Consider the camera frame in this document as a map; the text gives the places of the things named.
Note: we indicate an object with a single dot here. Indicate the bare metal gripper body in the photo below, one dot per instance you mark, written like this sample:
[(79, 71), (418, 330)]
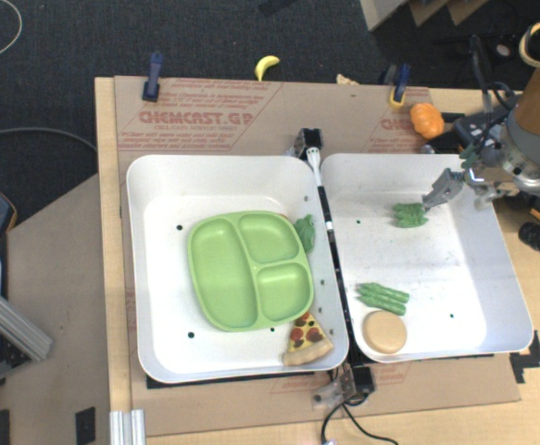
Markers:
[(498, 167)]

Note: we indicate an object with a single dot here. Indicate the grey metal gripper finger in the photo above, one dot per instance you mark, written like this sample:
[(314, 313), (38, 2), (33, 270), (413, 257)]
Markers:
[(486, 197), (445, 187)]

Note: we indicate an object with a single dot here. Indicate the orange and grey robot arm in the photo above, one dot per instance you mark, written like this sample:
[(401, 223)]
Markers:
[(534, 109)]

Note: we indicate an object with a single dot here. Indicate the green beans bundle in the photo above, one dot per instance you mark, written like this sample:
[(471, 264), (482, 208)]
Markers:
[(409, 216), (383, 297)]

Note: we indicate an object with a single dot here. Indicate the orange pumpkin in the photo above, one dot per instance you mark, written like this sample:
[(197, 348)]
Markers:
[(427, 119)]

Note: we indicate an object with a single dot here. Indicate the white plastic tray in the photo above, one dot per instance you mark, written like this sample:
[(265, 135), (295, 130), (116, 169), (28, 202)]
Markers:
[(163, 267), (436, 267)]

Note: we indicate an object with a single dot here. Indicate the thin black and white rod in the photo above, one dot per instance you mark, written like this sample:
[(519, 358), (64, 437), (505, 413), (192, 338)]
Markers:
[(329, 220)]

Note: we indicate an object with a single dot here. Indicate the small beige toy food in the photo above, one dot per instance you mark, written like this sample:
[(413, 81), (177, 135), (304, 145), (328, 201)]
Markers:
[(346, 80)]

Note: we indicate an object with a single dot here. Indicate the green lettuce leaf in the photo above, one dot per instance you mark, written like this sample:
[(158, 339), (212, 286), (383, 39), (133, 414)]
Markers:
[(305, 232)]

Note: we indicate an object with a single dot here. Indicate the beige round biscuit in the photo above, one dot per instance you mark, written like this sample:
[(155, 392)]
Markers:
[(384, 333)]

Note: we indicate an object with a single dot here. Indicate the pizza slice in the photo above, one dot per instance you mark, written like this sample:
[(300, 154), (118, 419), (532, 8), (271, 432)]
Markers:
[(307, 341)]

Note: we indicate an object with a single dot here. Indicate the yellow banana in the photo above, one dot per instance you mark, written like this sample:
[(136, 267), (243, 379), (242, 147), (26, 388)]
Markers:
[(265, 64)]

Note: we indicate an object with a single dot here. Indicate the brown cardboard board red print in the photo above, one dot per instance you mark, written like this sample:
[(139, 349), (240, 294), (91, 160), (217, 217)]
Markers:
[(232, 118)]

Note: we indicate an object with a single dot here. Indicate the green divided plate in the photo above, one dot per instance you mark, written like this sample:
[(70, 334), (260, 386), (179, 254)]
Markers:
[(223, 271)]

